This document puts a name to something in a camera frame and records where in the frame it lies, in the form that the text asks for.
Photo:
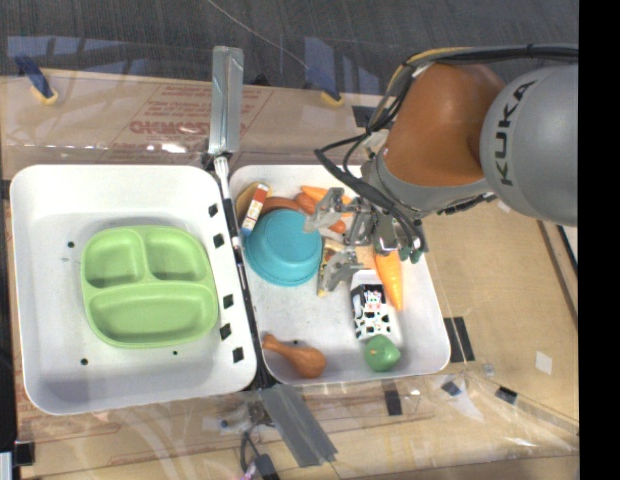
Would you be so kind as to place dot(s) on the small orange carrot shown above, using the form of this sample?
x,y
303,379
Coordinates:
x,y
306,203
315,193

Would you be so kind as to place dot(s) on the brown sausage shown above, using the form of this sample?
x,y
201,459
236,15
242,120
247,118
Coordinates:
x,y
280,204

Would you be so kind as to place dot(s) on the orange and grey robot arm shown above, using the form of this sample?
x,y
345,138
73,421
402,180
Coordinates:
x,y
440,128

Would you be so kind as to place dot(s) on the cow print carton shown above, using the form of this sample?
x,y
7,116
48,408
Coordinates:
x,y
372,313

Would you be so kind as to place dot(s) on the green divided plate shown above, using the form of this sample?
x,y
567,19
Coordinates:
x,y
150,288

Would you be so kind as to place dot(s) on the tan round biscuit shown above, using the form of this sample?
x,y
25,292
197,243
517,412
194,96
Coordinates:
x,y
242,198

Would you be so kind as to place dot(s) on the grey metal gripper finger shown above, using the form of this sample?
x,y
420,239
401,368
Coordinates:
x,y
337,268
326,210

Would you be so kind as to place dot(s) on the white plastic tray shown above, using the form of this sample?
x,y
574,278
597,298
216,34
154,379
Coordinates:
x,y
50,268
310,323

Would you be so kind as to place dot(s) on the green pepper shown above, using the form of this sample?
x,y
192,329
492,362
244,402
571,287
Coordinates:
x,y
382,354

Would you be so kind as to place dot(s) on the brown chicken drumstick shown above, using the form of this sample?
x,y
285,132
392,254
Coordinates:
x,y
300,358

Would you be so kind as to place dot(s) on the pizza slice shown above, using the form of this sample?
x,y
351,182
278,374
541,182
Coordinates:
x,y
331,250

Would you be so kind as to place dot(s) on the brown cardboard board red print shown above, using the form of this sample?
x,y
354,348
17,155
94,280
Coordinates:
x,y
490,278

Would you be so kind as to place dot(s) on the large orange carrot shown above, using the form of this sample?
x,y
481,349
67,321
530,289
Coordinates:
x,y
391,278

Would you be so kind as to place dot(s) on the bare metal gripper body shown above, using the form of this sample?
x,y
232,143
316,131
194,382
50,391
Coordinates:
x,y
385,233

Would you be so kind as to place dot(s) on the blue bowl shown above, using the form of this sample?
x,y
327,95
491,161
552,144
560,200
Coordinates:
x,y
282,248

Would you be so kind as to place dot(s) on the orange and white carton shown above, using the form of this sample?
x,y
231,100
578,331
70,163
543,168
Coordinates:
x,y
254,210

